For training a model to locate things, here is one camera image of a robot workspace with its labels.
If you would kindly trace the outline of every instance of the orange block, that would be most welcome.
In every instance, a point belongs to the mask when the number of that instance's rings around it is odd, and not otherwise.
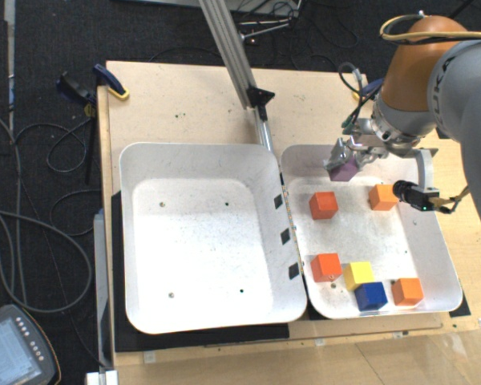
[[[315,282],[335,281],[342,275],[342,265],[337,253],[320,253],[310,265]]]
[[[424,298],[419,278],[399,278],[392,285],[392,294],[397,306],[412,306]]]
[[[370,207],[374,211],[389,211],[399,199],[392,192],[392,184],[376,184],[369,191]]]
[[[338,211],[337,198],[333,191],[316,192],[309,201],[314,220],[329,220]]]

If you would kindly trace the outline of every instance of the white tray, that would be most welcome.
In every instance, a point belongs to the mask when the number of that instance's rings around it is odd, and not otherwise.
[[[119,171],[126,311],[137,330],[290,322],[304,313],[271,152],[257,144],[137,143],[123,150]]]
[[[418,182],[415,159],[389,156],[366,165],[349,182],[338,182],[331,181],[323,168],[332,148],[294,145],[281,155],[281,171],[314,308],[332,319],[457,308],[463,293],[436,214],[419,212],[401,202],[387,212],[370,208],[369,191],[375,184]],[[331,220],[315,221],[310,215],[309,199],[319,191],[335,192],[339,211]],[[338,253],[342,268],[352,261],[369,261],[375,281],[384,285],[388,303],[378,311],[361,312],[343,276],[334,282],[314,282],[310,262],[319,253]],[[396,306],[391,283],[410,277],[420,278],[424,299],[417,306]]]

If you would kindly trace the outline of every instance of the hole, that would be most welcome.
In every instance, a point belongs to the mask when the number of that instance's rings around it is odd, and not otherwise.
[[[299,275],[299,265],[296,263],[289,267],[289,279],[293,279]]]
[[[277,197],[274,197],[274,208],[278,209],[280,206],[283,204],[283,197],[278,195]]]
[[[286,229],[283,233],[280,234],[281,237],[281,244],[286,244],[290,239],[290,230]]]

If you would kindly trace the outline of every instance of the yellow clamp tip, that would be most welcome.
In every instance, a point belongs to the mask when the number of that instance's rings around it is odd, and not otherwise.
[[[128,96],[130,95],[130,91],[124,87],[124,90],[125,92],[123,94],[120,94],[118,93],[116,90],[112,90],[110,87],[109,87],[109,92],[117,99],[120,99],[121,101],[124,101],[128,98]]]

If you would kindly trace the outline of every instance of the cube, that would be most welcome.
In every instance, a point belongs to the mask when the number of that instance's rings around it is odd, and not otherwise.
[[[332,282],[342,275],[342,265],[337,253],[320,253],[310,265],[315,282]]]
[[[347,163],[328,171],[329,179],[332,181],[349,181],[358,172],[358,165],[354,157],[351,157]]]
[[[366,282],[374,282],[370,262],[350,262],[344,269],[344,280],[348,291],[354,291]]]
[[[355,291],[354,296],[360,311],[379,310],[388,303],[385,288],[382,282],[367,282],[361,284]]]
[[[316,192],[309,200],[314,220],[329,220],[338,211],[337,198],[333,191]]]
[[[389,211],[399,202],[393,187],[392,184],[376,184],[369,191],[370,207],[374,211]]]
[[[420,278],[399,278],[392,285],[392,294],[396,306],[417,305],[424,298]]]

